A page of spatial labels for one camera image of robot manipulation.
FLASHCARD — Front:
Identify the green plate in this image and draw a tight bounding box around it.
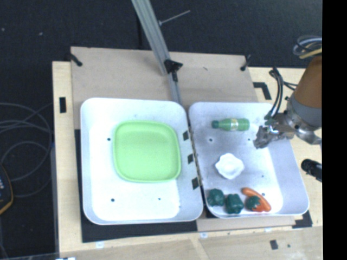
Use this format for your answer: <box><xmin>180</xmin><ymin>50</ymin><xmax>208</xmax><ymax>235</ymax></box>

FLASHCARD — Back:
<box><xmin>112</xmin><ymin>120</ymin><xmax>182</xmax><ymax>184</ymax></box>

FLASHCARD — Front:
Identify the white plastic tray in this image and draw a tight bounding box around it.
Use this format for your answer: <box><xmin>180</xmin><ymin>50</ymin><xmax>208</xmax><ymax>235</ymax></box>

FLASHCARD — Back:
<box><xmin>187</xmin><ymin>101</ymin><xmax>310</xmax><ymax>219</ymax></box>
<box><xmin>80</xmin><ymin>97</ymin><xmax>204</xmax><ymax>225</ymax></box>

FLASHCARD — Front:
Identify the white scalloped bowl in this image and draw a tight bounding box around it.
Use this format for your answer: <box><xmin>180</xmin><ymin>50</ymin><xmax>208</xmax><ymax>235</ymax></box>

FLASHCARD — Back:
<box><xmin>214</xmin><ymin>152</ymin><xmax>245</xmax><ymax>180</ymax></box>

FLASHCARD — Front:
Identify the brown cardboard board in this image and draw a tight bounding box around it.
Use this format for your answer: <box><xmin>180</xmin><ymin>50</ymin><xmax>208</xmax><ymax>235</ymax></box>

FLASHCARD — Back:
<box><xmin>69</xmin><ymin>45</ymin><xmax>297</xmax><ymax>232</ymax></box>

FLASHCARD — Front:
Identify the green bottle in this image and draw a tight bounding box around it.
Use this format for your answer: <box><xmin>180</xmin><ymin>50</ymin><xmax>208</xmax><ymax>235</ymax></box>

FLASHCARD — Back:
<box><xmin>211</xmin><ymin>118</ymin><xmax>250</xmax><ymax>132</ymax></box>

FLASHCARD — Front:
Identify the black cylinder on white bracket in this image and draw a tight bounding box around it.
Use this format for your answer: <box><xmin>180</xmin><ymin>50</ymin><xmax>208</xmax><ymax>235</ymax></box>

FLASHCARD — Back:
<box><xmin>300</xmin><ymin>158</ymin><xmax>323</xmax><ymax>183</ymax></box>

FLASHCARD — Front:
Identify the green broccoli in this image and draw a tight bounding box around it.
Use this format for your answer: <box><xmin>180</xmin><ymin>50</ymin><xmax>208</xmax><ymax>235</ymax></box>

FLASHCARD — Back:
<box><xmin>207</xmin><ymin>188</ymin><xmax>226</xmax><ymax>207</ymax></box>
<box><xmin>245</xmin><ymin>195</ymin><xmax>262</xmax><ymax>212</ymax></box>
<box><xmin>224</xmin><ymin>193</ymin><xmax>244</xmax><ymax>215</ymax></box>

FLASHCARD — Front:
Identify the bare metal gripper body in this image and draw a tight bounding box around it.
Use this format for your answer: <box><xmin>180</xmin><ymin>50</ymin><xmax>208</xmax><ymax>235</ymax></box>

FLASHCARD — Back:
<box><xmin>267</xmin><ymin>112</ymin><xmax>323</xmax><ymax>146</ymax></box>

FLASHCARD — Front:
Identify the orange carrot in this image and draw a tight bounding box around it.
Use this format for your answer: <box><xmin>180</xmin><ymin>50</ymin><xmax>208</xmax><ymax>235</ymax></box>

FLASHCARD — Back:
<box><xmin>241</xmin><ymin>187</ymin><xmax>272</xmax><ymax>213</ymax></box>

